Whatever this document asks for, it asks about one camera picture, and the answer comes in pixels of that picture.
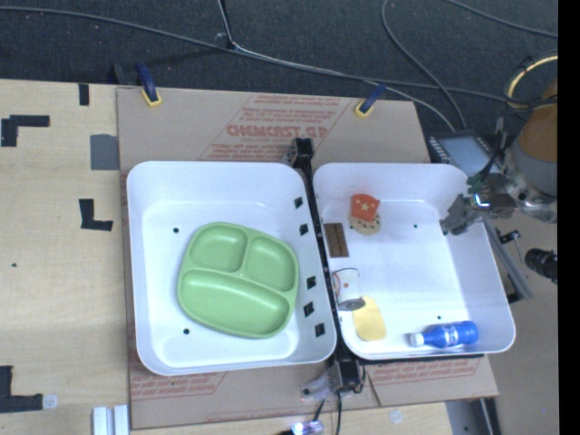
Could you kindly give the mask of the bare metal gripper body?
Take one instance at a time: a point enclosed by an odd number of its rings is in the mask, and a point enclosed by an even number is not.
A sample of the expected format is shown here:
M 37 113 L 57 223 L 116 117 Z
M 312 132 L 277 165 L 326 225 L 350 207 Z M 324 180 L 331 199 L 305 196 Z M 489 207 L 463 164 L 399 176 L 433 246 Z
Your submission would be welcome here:
M 491 218 L 509 218 L 514 212 L 548 224 L 557 222 L 556 197 L 548 196 L 528 184 L 521 174 L 478 173 L 469 177 L 469 194 Z

